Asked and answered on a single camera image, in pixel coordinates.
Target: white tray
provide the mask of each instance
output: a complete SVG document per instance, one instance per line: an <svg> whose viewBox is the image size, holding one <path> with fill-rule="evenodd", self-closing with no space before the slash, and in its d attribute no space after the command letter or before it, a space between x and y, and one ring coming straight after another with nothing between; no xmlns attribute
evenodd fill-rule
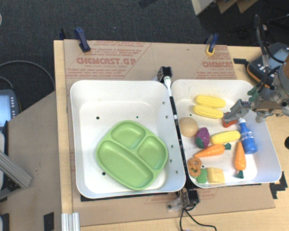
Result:
<svg viewBox="0 0 289 231"><path fill-rule="evenodd" d="M171 86L172 95L175 101L178 119L192 117L197 121L198 126L207 127L210 135L226 130L239 130L239 125L231 125L228 128L222 126L221 119L212 119L198 116L193 112L196 104L194 98L197 95L211 95L226 100L226 107L221 109L224 113L230 111L230 107L238 100L248 101L247 92L253 86L243 80L177 80ZM244 119L248 128L252 131L258 151L246 155L247 168L243 171L244 178L235 177L237 171L234 167L236 142L232 142L231 150L225 151L223 155L203 157L201 161L205 167L223 169L225 183L199 184L195 178L191 181L198 187L223 187L232 185L246 185L257 183L276 182L281 177L281 167L275 152L266 123L257 123L256 114L250 111ZM193 138L182 136L186 160L193 157L201 149L194 144Z"/></svg>
<svg viewBox="0 0 289 231"><path fill-rule="evenodd" d="M91 199L179 191L185 171L166 87L156 81L81 80L70 91L76 182ZM103 175L95 149L118 122L133 120L155 133L168 148L168 161L148 188L131 190Z"/></svg>

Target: purple vegetable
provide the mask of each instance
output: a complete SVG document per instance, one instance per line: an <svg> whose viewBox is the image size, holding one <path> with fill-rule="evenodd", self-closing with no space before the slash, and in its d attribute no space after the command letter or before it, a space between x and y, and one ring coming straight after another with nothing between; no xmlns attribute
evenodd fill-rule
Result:
<svg viewBox="0 0 289 231"><path fill-rule="evenodd" d="M200 149L205 149L210 143L210 134L207 128L200 128L195 137L195 144Z"/></svg>

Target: yellow corn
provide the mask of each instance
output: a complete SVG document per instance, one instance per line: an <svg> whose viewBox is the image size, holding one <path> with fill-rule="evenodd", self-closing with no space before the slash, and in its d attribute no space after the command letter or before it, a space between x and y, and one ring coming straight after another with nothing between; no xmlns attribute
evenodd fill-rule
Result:
<svg viewBox="0 0 289 231"><path fill-rule="evenodd" d="M240 139L241 135L239 131L233 130L233 131L226 131L221 132L218 134L214 134L211 136L211 143L212 144L226 144L231 141L236 141Z"/></svg>
<svg viewBox="0 0 289 231"><path fill-rule="evenodd" d="M218 109L196 104L193 108L195 114L208 118L220 119L223 118L223 112Z"/></svg>
<svg viewBox="0 0 289 231"><path fill-rule="evenodd" d="M211 108L223 108L226 106L226 101L222 98L206 96L206 95L198 95L195 98L196 103L211 107Z"/></svg>

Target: bottle cap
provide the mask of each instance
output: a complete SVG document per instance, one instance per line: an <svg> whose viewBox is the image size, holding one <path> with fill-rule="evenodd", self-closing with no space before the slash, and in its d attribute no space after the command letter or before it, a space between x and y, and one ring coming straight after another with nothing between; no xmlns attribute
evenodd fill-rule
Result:
<svg viewBox="0 0 289 231"><path fill-rule="evenodd" d="M238 123L240 124L240 123L242 123L242 122L246 122L246 120L243 119L243 118L240 118L240 119L238 120Z"/></svg>

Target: wooden table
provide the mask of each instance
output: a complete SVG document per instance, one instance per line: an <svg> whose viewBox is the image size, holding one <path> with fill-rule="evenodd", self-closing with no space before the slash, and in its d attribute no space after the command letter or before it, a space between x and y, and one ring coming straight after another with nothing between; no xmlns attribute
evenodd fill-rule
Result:
<svg viewBox="0 0 289 231"><path fill-rule="evenodd" d="M232 47L229 46L231 58L243 58L253 60L261 55L257 47ZM73 213L73 199L71 189L70 156L68 142L68 119L66 113L66 79L65 79L65 56L64 42L54 41L54 63L56 78L56 99L58 115L58 140L60 157L60 179L61 179L61 203L62 213ZM244 65L234 64L237 79L246 80L255 84L244 68ZM268 117L266 120L270 131L273 144L276 149L282 170L287 180L288 188L283 192L278 192L278 199L275 200L274 209L265 209L257 211L244 211L225 214L214 214L197 216L196 220L200 223L215 225L218 231L229 230L271 230L289 231L289 150L285 148L284 141L289 136L289 117ZM190 218L183 218L184 229L190 230L211 230L196 225ZM179 218L166 218L150 221L138 221L129 223L97 225L82 227L82 231L135 231L135 230L180 230Z"/></svg>

